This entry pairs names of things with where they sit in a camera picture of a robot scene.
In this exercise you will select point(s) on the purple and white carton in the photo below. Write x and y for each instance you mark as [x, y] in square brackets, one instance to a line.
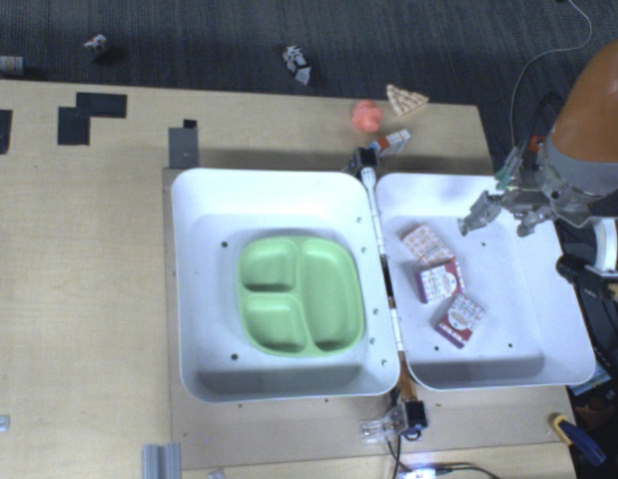
[439, 281]

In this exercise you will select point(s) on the green divided plate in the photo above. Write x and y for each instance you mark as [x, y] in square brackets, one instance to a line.
[328, 292]

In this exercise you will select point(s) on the orange patterned carton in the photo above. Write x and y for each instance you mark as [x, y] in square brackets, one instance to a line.
[427, 245]

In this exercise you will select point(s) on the small white patterned packet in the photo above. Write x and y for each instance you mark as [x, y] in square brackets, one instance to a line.
[95, 45]

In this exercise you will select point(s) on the small red and white carton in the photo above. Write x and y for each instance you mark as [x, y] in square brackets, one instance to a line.
[392, 142]

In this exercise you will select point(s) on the thin black and white rod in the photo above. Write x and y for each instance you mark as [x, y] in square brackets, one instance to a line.
[372, 192]

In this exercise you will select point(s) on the orange toy doughnut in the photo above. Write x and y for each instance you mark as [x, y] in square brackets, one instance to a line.
[366, 116]

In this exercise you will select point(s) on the white plastic tray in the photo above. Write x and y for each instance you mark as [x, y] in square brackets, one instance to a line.
[208, 287]
[528, 307]

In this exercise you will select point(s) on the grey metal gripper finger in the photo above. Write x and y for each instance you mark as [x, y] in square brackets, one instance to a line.
[480, 212]
[534, 220]

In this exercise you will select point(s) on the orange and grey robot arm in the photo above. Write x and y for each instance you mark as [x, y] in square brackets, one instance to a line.
[593, 113]

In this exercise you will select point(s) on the toy pizza slice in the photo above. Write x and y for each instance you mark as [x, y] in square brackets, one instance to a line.
[403, 99]

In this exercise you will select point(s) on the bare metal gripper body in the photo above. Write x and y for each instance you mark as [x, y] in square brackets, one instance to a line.
[570, 205]

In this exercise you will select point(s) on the black cylinder on white bracket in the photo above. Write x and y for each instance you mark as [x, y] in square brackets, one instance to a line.
[605, 247]

